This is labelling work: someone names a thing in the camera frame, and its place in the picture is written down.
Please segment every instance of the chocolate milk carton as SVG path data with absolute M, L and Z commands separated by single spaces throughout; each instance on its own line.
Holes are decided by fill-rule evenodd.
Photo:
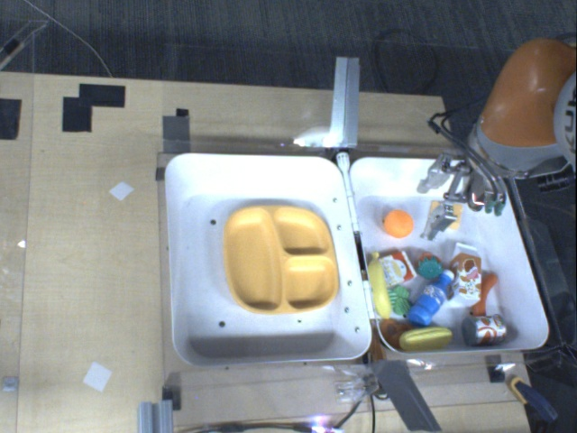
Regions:
M 451 271 L 453 298 L 466 306 L 472 306 L 481 299 L 481 258 L 477 249 L 467 244 L 457 243 L 454 247 Z

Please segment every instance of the white square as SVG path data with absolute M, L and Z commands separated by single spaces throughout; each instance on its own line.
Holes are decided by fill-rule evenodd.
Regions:
M 111 375 L 111 370 L 106 369 L 99 363 L 92 363 L 86 377 L 84 377 L 84 383 L 90 388 L 103 392 Z
M 109 192 L 118 200 L 124 200 L 126 198 L 126 196 L 128 196 L 133 191 L 134 191 L 134 188 L 131 185 L 129 185 L 128 183 L 125 183 L 124 181 L 121 181 L 116 186 L 114 186 L 112 189 L 110 189 Z

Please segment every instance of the table surface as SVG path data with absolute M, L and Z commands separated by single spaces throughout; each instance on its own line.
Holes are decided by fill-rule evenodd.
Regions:
M 81 83 L 125 86 L 125 106 L 94 107 L 92 133 L 63 133 L 62 98 L 78 97 Z M 162 117 L 188 109 L 193 137 L 290 143 L 329 125 L 332 92 L 1 73 L 0 97 L 23 101 L 18 139 L 0 141 L 0 377 L 20 377 L 17 392 L 0 392 L 0 430 L 135 431 L 139 403 L 159 401 L 164 383 L 155 180 Z M 435 152 L 445 142 L 426 119 L 440 110 L 438 97 L 363 93 L 360 140 Z M 120 182 L 134 189 L 122 201 L 109 193 Z M 415 377 L 444 431 L 529 430 L 523 406 L 504 383 L 489 382 L 482 360 L 446 361 Z M 521 355 L 504 361 L 527 378 Z M 83 383 L 93 362 L 112 371 L 102 392 Z M 283 370 L 270 405 L 249 385 L 235 388 L 243 399 L 224 403 L 230 391 L 208 382 L 188 413 L 294 418 L 293 390 L 305 392 L 306 382 L 283 381 Z M 323 413 L 350 408 L 333 392 L 316 397 L 330 410 Z M 390 401 L 377 410 L 377 431 L 407 430 Z M 187 415 L 175 414 L 183 425 L 179 416 Z M 367 405 L 345 426 L 369 431 Z

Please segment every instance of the orange fruit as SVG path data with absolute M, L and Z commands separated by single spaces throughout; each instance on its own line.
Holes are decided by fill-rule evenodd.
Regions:
M 390 211 L 383 221 L 382 227 L 388 235 L 406 237 L 413 232 L 413 217 L 404 210 Z

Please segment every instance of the blue bottle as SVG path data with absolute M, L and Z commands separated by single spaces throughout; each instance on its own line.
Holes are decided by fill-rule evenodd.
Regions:
M 447 288 L 453 279 L 453 272 L 444 270 L 436 282 L 425 286 L 423 293 L 407 315 L 408 321 L 413 326 L 423 327 L 431 324 L 433 315 L 447 300 Z

